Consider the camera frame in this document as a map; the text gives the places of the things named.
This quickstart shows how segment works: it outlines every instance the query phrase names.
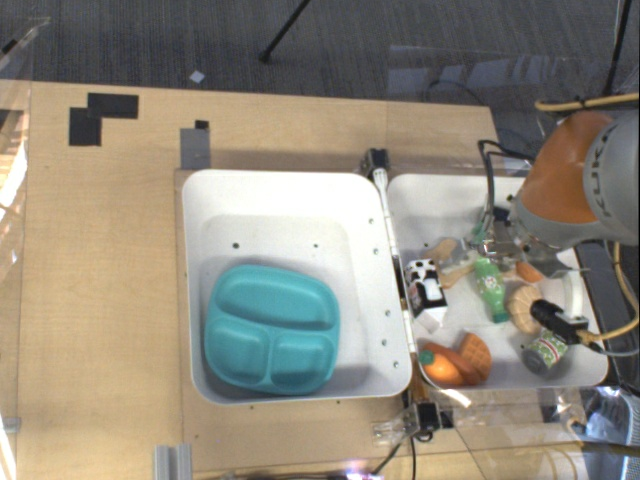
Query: black pole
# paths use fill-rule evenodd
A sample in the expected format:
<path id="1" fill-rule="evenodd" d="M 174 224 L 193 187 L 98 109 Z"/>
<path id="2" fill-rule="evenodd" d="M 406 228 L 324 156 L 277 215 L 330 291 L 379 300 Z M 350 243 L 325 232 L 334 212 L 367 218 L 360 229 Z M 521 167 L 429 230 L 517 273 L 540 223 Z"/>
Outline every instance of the black pole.
<path id="1" fill-rule="evenodd" d="M 278 46 L 278 43 L 282 40 L 282 38 L 286 35 L 286 33 L 293 26 L 296 20 L 300 17 L 305 7 L 309 5 L 309 2 L 311 2 L 311 0 L 302 0 L 302 2 L 300 2 L 300 5 L 298 5 L 296 10 L 293 11 L 293 14 L 289 17 L 287 22 L 280 29 L 280 32 L 278 32 L 278 34 L 273 39 L 273 41 L 271 41 L 269 46 L 267 46 L 262 52 L 260 52 L 260 55 L 258 56 L 258 59 L 260 60 L 260 62 L 263 62 L 265 64 L 269 62 L 269 59 L 271 58 L 271 53 L 273 52 L 273 50 L 275 50 L 276 46 Z"/>
<path id="2" fill-rule="evenodd" d="M 631 3 L 633 0 L 624 0 L 624 7 L 622 9 L 622 15 L 620 17 L 620 26 L 618 27 L 616 36 L 616 45 L 613 49 L 613 59 L 611 60 L 611 67 L 609 68 L 609 75 L 607 76 L 607 82 L 602 91 L 604 96 L 611 95 L 613 88 L 613 80 L 616 77 L 616 70 L 618 69 L 618 61 L 622 54 L 622 44 L 624 42 L 624 36 L 627 31 L 627 22 L 629 21 L 629 14 L 631 13 Z"/>

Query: white plastic tray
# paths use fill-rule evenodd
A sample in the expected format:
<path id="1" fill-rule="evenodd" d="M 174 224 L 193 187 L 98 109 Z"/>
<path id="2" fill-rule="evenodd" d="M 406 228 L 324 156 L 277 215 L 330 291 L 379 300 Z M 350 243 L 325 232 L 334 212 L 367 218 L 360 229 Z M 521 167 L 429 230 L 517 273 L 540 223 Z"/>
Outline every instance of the white plastic tray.
<path id="1" fill-rule="evenodd" d="M 325 282 L 340 305 L 331 380 L 310 399 L 392 396 L 411 378 L 407 338 L 375 187 L 354 174 L 200 171 L 183 188 L 193 382 L 219 404 L 296 400 L 229 386 L 204 361 L 218 277 L 240 264 Z"/>
<path id="2" fill-rule="evenodd" d="M 497 178 L 496 204 L 508 208 L 506 198 L 516 194 L 522 184 L 518 178 Z M 487 194 L 482 176 L 406 174 L 392 180 L 389 205 L 403 264 L 421 258 L 428 247 L 443 237 L 462 238 L 476 224 Z M 567 265 L 577 267 L 574 251 L 560 256 Z M 545 280 L 539 288 L 543 296 L 561 307 L 565 304 L 564 283 Z M 582 313 L 589 319 L 589 330 L 599 332 L 589 296 L 582 290 Z M 546 377 L 525 368 L 520 360 L 521 346 L 533 340 L 511 322 L 494 324 L 475 288 L 472 275 L 466 276 L 445 293 L 449 310 L 441 329 L 430 334 L 418 324 L 414 333 L 418 344 L 425 340 L 455 346 L 466 331 L 472 331 L 489 346 L 493 368 L 488 381 L 474 389 L 521 389 L 561 386 L 590 386 L 607 374 L 607 358 L 585 347 L 570 347 L 557 367 Z"/>

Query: teal divided plate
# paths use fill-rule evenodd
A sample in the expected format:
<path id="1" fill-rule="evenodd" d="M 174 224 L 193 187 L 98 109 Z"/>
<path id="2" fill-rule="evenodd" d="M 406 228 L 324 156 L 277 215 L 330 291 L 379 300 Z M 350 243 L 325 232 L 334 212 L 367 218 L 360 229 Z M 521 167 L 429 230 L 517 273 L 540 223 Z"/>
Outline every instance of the teal divided plate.
<path id="1" fill-rule="evenodd" d="M 211 370 L 229 384 L 305 395 L 331 378 L 339 335 L 338 301 L 326 284 L 289 270 L 241 265 L 213 288 L 204 351 Z"/>

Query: green bottle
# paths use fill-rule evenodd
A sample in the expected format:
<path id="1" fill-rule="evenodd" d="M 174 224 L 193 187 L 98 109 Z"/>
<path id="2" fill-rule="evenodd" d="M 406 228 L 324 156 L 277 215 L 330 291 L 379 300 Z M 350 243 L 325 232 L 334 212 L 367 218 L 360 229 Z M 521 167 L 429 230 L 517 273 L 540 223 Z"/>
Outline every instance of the green bottle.
<path id="1" fill-rule="evenodd" d="M 509 320 L 504 307 L 504 280 L 496 265 L 489 258 L 479 258 L 475 263 L 478 291 L 491 309 L 493 322 L 499 324 Z"/>

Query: wooden table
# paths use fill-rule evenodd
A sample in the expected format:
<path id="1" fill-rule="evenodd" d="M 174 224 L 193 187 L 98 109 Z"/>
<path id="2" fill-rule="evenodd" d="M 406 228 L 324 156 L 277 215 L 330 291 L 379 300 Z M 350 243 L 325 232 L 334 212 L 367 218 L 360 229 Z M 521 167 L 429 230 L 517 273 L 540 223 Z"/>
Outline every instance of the wooden table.
<path id="1" fill-rule="evenodd" d="M 89 92 L 137 94 L 139 117 L 104 119 L 101 147 L 70 147 L 69 108 L 86 107 Z M 185 441 L 197 478 L 372 465 L 388 452 L 373 446 L 371 424 L 394 414 L 396 399 L 213 407 L 212 424 L 223 422 L 227 437 L 214 443 L 217 454 L 197 441 L 220 428 L 189 435 L 197 414 L 181 383 L 174 174 L 180 129 L 195 120 L 209 121 L 212 164 L 225 168 L 352 171 L 370 147 L 388 148 L 398 163 L 477 164 L 475 142 L 495 137 L 490 112 L 478 107 L 34 83 L 20 480 L 148 479 L 154 447 Z M 538 424 L 539 414 L 527 417 Z M 521 466 L 524 456 L 546 460 L 508 436 L 472 455 L 470 432 L 463 440 L 442 431 L 420 445 L 419 478 L 484 478 L 496 457 L 510 474 L 514 445 L 523 446 Z M 386 478 L 410 478 L 407 454 Z"/>

